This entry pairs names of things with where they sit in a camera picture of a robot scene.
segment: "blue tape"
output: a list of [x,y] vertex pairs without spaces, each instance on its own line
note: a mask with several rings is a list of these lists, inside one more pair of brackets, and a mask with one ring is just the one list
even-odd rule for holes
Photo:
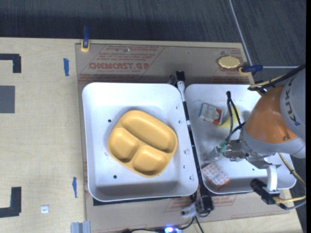
[[69,76],[69,60],[64,58],[64,71],[66,77]]
[[74,191],[74,197],[77,198],[77,178],[73,177],[73,181],[72,181],[72,187],[73,187],[73,191]]

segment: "table surface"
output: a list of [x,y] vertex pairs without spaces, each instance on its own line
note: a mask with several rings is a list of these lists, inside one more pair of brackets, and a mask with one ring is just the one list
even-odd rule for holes
[[[72,222],[86,220],[85,198],[75,198],[72,189],[73,177],[83,180],[76,43],[80,40],[0,38],[0,53],[18,53],[22,59],[22,73],[14,74],[12,61],[0,61],[0,85],[15,86],[15,113],[0,114],[0,208],[10,206],[11,187],[22,187],[22,212],[0,218],[3,233],[64,233],[70,232]],[[65,76],[63,58],[69,60],[69,76]],[[77,193],[84,194],[83,182],[78,182]],[[50,212],[42,214],[41,205],[49,205]],[[202,223],[202,227],[205,232],[218,233],[302,232],[295,210],[275,216]],[[199,232],[199,228],[193,224],[184,232]]]

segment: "black bracket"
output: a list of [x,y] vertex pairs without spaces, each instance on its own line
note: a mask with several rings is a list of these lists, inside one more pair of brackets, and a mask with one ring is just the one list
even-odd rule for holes
[[11,187],[10,207],[0,208],[0,218],[19,216],[21,213],[21,187]]
[[0,60],[12,60],[13,73],[21,73],[21,60],[18,53],[0,53]]

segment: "yellow oval object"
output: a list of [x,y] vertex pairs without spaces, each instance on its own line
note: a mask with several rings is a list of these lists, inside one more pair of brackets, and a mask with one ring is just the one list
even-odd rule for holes
[[173,129],[139,110],[129,111],[119,119],[107,143],[116,161],[144,177],[154,177],[164,171],[177,145]]
[[240,64],[240,60],[232,56],[224,56],[218,60],[218,63],[223,68],[236,68]]

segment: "blue clamp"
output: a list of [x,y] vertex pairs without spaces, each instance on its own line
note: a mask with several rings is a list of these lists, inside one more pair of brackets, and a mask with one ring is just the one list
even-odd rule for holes
[[241,72],[257,72],[262,71],[263,66],[261,65],[255,65],[255,66],[249,66],[249,67],[243,67],[241,68]]
[[88,52],[88,50],[89,50],[89,29],[88,29],[88,26],[84,26],[84,29],[83,29],[83,40],[81,42],[81,50],[83,52]]

